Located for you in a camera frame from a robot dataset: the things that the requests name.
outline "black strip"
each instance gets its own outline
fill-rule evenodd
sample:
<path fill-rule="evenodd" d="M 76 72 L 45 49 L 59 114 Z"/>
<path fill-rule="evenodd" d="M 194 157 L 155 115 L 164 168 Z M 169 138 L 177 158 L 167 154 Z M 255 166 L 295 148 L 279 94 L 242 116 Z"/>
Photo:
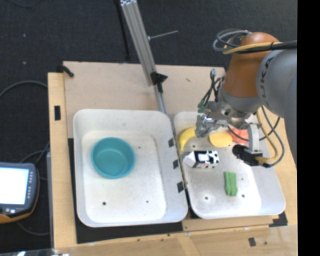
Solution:
<path fill-rule="evenodd" d="M 179 166 L 178 160 L 173 161 L 173 169 L 176 169 Z"/>
<path fill-rule="evenodd" d="M 184 183 L 182 181 L 180 181 L 178 184 L 177 184 L 177 187 L 178 187 L 178 193 L 184 191 Z"/>
<path fill-rule="evenodd" d="M 72 193 L 74 202 L 74 212 L 77 212 L 76 189 L 75 189 L 75 161 L 74 161 L 74 139 L 68 139 L 70 170 L 72 180 Z M 78 244 L 94 241 L 110 240 L 117 238 L 128 238 L 137 236 L 148 236 L 156 234 L 168 234 L 173 232 L 182 232 L 182 222 L 135 225 L 135 226 L 116 226 L 116 227 L 89 227 L 83 224 L 78 215 L 75 214 L 76 239 Z"/>
<path fill-rule="evenodd" d="M 60 106 L 54 106 L 54 120 L 61 120 Z"/>
<path fill-rule="evenodd" d="M 171 138 L 168 143 L 169 143 L 169 148 L 171 148 L 175 145 L 173 138 Z"/>
<path fill-rule="evenodd" d="M 249 240 L 250 247 L 254 247 L 257 245 L 254 237 L 251 237 L 248 240 Z"/>
<path fill-rule="evenodd" d="M 273 220 L 273 224 L 270 224 L 269 227 L 281 227 L 288 225 L 288 219 L 285 212 L 280 213 L 279 218 Z"/>

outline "black bracket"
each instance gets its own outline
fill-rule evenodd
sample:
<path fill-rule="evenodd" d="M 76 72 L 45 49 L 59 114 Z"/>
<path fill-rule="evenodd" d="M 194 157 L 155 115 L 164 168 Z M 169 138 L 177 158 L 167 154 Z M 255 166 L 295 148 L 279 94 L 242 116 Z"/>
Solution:
<path fill-rule="evenodd" d="M 157 72 L 152 72 L 151 73 L 151 79 L 152 79 L 152 83 L 153 85 L 157 85 L 158 88 L 158 92 L 159 93 L 164 93 L 164 90 L 162 88 L 162 83 L 168 78 L 168 76 L 164 75 L 164 74 L 159 74 Z"/>
<path fill-rule="evenodd" d="M 57 72 L 57 73 L 66 72 L 66 73 L 69 75 L 69 77 L 71 77 L 71 78 L 73 78 L 73 77 L 75 76 L 75 74 L 72 73 L 69 68 L 67 68 L 65 65 L 62 65 L 62 64 L 61 64 L 61 65 L 58 65 L 58 66 L 56 67 L 56 72 Z"/>

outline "white container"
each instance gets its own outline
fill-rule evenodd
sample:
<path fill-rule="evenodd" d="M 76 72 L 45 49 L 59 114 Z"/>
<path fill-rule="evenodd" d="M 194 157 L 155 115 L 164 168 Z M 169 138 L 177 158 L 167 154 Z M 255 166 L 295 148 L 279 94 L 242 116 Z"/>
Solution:
<path fill-rule="evenodd" d="M 83 109 L 73 119 L 76 207 L 90 227 L 179 222 L 188 212 L 170 119 L 159 111 Z M 106 137 L 129 143 L 134 169 L 102 177 L 91 162 L 94 144 Z"/>
<path fill-rule="evenodd" d="M 174 118 L 177 136 L 185 129 L 194 127 L 197 112 L 180 112 Z M 248 122 L 257 123 L 254 116 Z M 215 132 L 225 132 L 228 128 L 219 128 Z M 273 167 L 249 166 L 237 159 L 232 148 L 214 147 L 209 138 L 193 137 L 184 146 L 181 158 L 188 152 L 217 151 L 219 164 L 215 168 L 191 168 L 182 164 L 182 171 L 187 187 L 192 210 L 203 219 L 220 219 L 229 217 L 278 215 L 285 209 L 286 202 Z M 260 142 L 260 150 L 269 157 L 266 140 Z M 228 196 L 225 192 L 224 172 L 236 173 L 238 192 Z"/>

